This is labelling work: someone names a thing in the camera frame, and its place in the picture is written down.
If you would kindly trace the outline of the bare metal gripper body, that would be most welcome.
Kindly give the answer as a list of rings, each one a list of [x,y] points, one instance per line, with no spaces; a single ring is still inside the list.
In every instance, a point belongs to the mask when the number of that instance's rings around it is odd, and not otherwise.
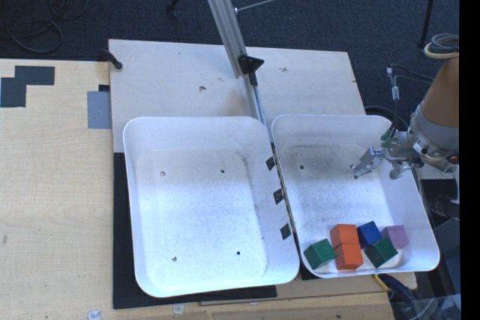
[[[434,126],[425,132],[410,126],[407,131],[385,133],[382,149],[390,164],[408,162],[412,168],[429,165],[440,172],[453,173],[459,162],[459,129]]]

